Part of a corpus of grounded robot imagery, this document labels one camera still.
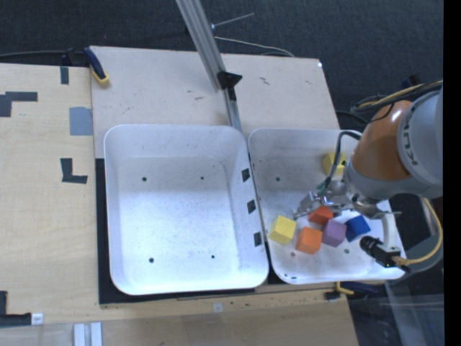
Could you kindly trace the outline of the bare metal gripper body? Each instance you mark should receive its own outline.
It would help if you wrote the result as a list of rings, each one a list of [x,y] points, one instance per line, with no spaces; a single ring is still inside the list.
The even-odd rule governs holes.
[[[354,185],[339,180],[326,181],[318,186],[316,197],[320,204],[338,215],[345,210],[355,210],[363,216],[377,214],[377,201],[361,193]]]

